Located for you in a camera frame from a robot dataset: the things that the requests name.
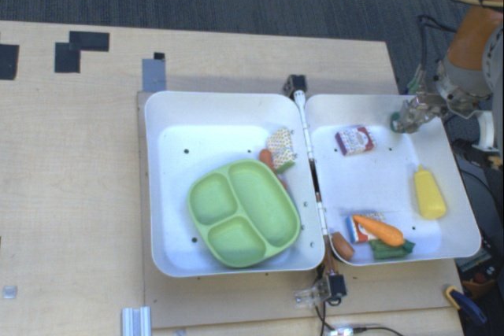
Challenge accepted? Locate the orange toy sausage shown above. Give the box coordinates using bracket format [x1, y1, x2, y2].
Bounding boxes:
[258, 147, 289, 190]

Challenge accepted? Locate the thin black and white rod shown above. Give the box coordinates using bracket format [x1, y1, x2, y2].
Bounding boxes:
[292, 89, 340, 277]

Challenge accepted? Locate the red blue and white carton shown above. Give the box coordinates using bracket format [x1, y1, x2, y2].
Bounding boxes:
[345, 211, 387, 246]

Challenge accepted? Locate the black block with thin wires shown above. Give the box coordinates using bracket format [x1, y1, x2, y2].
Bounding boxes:
[328, 273, 350, 306]
[284, 74, 309, 96]

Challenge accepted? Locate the white carton with orange dots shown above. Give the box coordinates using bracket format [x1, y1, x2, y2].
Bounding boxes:
[264, 127, 298, 172]

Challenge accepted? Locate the yellow bottle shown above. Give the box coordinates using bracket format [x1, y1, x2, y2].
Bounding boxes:
[413, 164, 448, 221]

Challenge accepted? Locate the white plastic tray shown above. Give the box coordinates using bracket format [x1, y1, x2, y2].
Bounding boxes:
[303, 93, 484, 268]
[143, 90, 327, 279]

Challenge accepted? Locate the orange carrot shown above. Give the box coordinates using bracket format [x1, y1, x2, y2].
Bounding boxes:
[350, 213, 417, 253]

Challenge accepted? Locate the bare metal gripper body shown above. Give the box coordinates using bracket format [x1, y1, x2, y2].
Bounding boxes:
[416, 76, 480, 120]

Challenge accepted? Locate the green toy vegetable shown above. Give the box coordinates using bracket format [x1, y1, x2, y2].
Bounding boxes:
[369, 238, 410, 261]

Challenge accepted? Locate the green divided plate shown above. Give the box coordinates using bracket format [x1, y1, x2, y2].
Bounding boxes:
[186, 157, 302, 270]

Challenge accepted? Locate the brown toy sausage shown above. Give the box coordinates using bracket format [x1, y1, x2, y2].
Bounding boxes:
[329, 231, 356, 262]

